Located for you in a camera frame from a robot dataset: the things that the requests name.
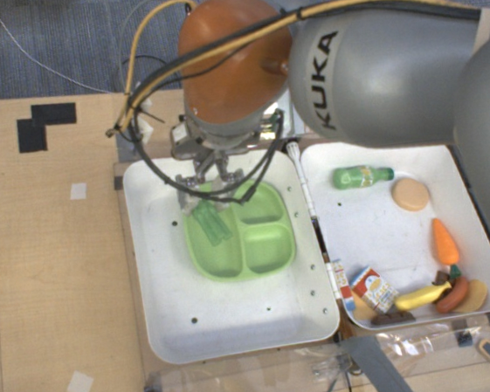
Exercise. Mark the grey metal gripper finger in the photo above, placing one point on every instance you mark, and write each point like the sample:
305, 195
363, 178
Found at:
221, 183
186, 197

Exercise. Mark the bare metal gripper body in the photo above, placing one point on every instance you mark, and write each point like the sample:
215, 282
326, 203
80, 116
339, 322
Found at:
210, 161

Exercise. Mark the clear green plastic bottle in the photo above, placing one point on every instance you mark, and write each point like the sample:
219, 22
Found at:
213, 226

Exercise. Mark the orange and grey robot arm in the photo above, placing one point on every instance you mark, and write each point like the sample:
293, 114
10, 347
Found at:
373, 84

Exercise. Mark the green divided plate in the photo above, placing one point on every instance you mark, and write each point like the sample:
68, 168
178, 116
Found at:
264, 250

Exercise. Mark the white plastic tray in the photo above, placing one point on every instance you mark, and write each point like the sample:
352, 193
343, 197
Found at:
377, 237
241, 314

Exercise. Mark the green bottle with yellow label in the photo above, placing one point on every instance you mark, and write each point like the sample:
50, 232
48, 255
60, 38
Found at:
357, 177

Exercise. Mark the white red blue carton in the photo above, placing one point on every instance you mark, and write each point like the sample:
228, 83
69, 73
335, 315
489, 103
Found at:
344, 287

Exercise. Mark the tan bread slice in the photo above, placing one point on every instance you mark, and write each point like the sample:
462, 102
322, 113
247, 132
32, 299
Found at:
362, 310

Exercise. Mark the beige round biscuit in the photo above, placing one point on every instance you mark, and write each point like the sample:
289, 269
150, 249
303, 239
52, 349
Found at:
410, 194

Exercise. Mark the red and white carton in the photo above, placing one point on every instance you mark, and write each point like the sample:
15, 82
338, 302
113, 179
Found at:
377, 292

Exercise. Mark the yellow banana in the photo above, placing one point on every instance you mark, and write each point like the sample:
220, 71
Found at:
419, 297

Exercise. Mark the orange carrot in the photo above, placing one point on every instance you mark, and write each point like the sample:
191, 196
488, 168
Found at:
445, 242

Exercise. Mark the small brown chocolate piece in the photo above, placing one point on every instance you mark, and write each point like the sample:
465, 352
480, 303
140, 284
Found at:
440, 277

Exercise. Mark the red sausage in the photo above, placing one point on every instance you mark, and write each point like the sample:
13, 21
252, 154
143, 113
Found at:
454, 296

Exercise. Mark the tan oval biscuit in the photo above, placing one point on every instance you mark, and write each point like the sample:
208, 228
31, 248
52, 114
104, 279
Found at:
477, 296

